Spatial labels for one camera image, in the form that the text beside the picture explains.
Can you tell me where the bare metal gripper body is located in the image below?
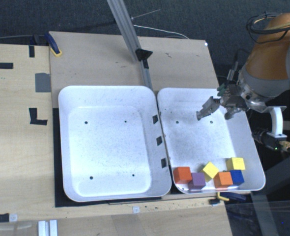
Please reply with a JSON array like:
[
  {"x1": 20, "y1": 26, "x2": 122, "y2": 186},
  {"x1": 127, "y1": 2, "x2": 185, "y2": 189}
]
[{"x1": 219, "y1": 84, "x2": 268, "y2": 113}]

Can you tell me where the white plastic tray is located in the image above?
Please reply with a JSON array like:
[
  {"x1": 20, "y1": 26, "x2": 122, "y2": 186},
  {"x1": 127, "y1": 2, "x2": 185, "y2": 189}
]
[
  {"x1": 157, "y1": 87, "x2": 266, "y2": 195},
  {"x1": 58, "y1": 85, "x2": 173, "y2": 203}
]

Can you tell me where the yellow cube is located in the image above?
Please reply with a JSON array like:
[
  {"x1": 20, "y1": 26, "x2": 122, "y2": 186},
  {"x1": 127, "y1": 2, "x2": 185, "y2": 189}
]
[
  {"x1": 225, "y1": 157, "x2": 246, "y2": 171},
  {"x1": 201, "y1": 161, "x2": 220, "y2": 182}
]

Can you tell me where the blue cube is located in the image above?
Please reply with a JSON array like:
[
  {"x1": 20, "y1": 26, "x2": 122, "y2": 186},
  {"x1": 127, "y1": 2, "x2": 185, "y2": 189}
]
[{"x1": 230, "y1": 169, "x2": 245, "y2": 185}]

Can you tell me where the orange cube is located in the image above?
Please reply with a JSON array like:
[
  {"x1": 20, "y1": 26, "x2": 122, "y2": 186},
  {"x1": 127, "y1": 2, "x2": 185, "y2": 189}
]
[
  {"x1": 213, "y1": 171, "x2": 234, "y2": 190},
  {"x1": 173, "y1": 166, "x2": 193, "y2": 185}
]

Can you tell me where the purple cube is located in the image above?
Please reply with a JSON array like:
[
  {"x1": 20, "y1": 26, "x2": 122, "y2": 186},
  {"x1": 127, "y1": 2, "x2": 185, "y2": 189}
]
[{"x1": 187, "y1": 172, "x2": 207, "y2": 193}]

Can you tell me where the pale wood board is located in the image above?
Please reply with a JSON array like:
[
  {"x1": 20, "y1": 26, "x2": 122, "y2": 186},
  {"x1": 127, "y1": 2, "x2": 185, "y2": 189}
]
[{"x1": 48, "y1": 30, "x2": 252, "y2": 207}]

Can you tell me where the black cylinder on white bracket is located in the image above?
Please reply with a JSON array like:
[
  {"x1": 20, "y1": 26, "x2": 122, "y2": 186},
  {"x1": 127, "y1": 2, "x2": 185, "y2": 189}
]
[{"x1": 251, "y1": 106, "x2": 288, "y2": 152}]

